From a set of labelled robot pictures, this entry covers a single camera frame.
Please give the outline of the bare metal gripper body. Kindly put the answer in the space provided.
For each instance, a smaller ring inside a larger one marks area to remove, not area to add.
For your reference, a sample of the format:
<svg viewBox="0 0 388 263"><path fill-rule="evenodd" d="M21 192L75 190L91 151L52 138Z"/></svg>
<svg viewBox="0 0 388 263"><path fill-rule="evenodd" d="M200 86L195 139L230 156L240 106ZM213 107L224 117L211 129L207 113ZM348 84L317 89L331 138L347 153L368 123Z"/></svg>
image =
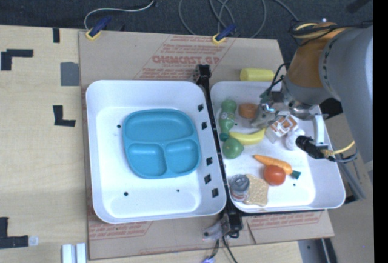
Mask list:
<svg viewBox="0 0 388 263"><path fill-rule="evenodd" d="M316 105L299 102L287 92L264 91L260 98L260 117L263 119L276 120L281 116L292 115L301 120L309 120L318 113Z"/></svg>

